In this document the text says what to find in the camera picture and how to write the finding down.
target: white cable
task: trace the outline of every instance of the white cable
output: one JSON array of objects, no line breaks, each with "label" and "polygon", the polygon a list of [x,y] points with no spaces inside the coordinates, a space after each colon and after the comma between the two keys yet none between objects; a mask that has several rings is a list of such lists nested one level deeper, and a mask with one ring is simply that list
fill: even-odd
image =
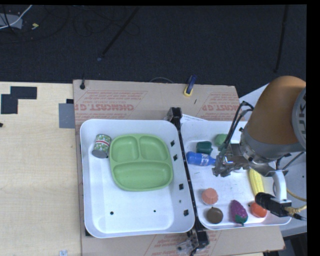
[{"label": "white cable", "polygon": [[[16,24],[23,17],[23,15],[25,15],[25,13],[30,10],[31,7],[32,7],[32,4],[30,4],[29,7],[27,9],[25,9],[24,12],[16,19],[16,21],[14,21],[10,24],[10,26]],[[8,25],[2,26],[2,27],[0,27],[0,30],[8,28],[8,27],[9,27]]]}]

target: green plate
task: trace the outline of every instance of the green plate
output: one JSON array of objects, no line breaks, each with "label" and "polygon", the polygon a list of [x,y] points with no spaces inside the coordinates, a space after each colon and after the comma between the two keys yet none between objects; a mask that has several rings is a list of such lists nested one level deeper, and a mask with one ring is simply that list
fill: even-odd
[{"label": "green plate", "polygon": [[110,144],[114,182],[126,191],[162,189],[173,179],[173,166],[166,143],[150,134],[127,134]]}]

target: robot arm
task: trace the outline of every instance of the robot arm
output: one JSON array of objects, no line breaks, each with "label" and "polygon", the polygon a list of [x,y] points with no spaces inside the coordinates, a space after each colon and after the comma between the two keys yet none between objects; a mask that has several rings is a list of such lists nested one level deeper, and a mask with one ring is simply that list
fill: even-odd
[{"label": "robot arm", "polygon": [[306,82],[294,76],[271,81],[241,131],[239,144],[230,143],[229,137],[220,149],[213,174],[225,177],[233,170],[252,168],[272,177],[276,195],[259,193],[255,200],[273,214],[287,216],[284,207],[291,206],[284,179],[287,170],[274,169],[270,163],[289,153],[306,151]]}]

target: purple eggplant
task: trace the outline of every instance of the purple eggplant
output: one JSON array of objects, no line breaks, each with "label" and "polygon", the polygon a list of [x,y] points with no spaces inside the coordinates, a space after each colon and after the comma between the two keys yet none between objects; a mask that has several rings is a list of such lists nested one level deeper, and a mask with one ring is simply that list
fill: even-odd
[{"label": "purple eggplant", "polygon": [[232,220],[244,226],[244,223],[248,220],[246,209],[237,200],[231,201],[230,208]]}]

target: striped can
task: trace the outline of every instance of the striped can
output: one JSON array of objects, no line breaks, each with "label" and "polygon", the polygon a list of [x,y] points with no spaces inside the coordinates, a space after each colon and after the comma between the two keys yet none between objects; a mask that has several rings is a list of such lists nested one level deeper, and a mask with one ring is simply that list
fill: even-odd
[{"label": "striped can", "polygon": [[92,150],[92,155],[96,158],[107,158],[111,143],[111,138],[105,134],[98,134],[95,137],[95,142]]}]

